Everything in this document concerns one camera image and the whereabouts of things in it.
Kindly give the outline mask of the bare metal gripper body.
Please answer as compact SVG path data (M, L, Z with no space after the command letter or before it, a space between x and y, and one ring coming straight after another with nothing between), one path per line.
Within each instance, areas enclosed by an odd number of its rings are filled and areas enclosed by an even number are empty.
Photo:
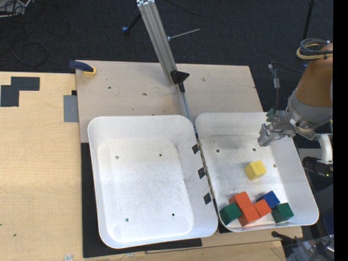
M307 121L295 110L274 110L267 112L267 137L281 139L299 134L307 139L316 139L317 125Z

